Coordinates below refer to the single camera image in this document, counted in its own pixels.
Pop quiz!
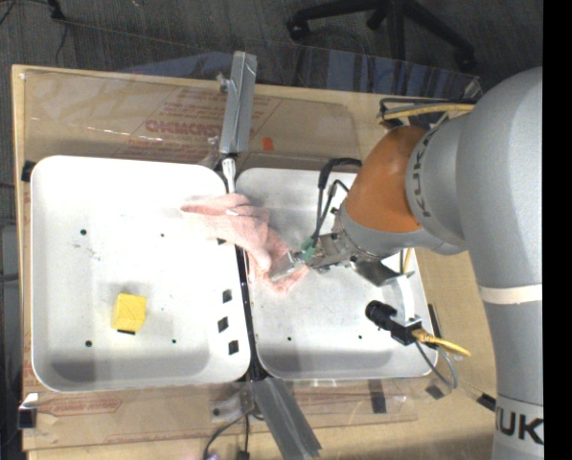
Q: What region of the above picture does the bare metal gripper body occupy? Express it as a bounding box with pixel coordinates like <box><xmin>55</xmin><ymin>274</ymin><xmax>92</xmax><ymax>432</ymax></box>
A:
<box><xmin>296</xmin><ymin>230</ymin><xmax>359</xmax><ymax>273</ymax></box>

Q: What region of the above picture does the white plastic tray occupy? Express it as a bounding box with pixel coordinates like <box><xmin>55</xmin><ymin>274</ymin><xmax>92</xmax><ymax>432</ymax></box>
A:
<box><xmin>235</xmin><ymin>167</ymin><xmax>440</xmax><ymax>382</ymax></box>
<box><xmin>30</xmin><ymin>154</ymin><xmax>253</xmax><ymax>394</ymax></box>

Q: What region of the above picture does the black office chair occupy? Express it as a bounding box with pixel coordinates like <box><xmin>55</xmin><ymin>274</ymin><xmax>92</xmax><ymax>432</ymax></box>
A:
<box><xmin>285</xmin><ymin>0</ymin><xmax>545</xmax><ymax>72</ymax></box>

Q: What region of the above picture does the pink cloth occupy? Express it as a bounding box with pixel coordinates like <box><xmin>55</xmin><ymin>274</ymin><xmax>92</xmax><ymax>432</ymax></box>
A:
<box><xmin>179</xmin><ymin>193</ymin><xmax>311</xmax><ymax>294</ymax></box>

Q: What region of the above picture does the yellow cube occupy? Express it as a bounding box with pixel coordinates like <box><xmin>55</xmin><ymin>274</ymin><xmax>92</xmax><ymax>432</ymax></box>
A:
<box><xmin>110</xmin><ymin>292</ymin><xmax>149</xmax><ymax>336</ymax></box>

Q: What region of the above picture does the brown cardboard board red print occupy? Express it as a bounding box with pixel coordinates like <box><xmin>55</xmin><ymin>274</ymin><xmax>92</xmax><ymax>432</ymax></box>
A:
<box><xmin>21</xmin><ymin>70</ymin><xmax>421</xmax><ymax>451</ymax></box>

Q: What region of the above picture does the black cylinder on white bracket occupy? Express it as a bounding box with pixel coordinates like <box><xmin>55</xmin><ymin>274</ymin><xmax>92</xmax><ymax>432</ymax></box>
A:
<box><xmin>351</xmin><ymin>256</ymin><xmax>425</xmax><ymax>347</ymax></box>

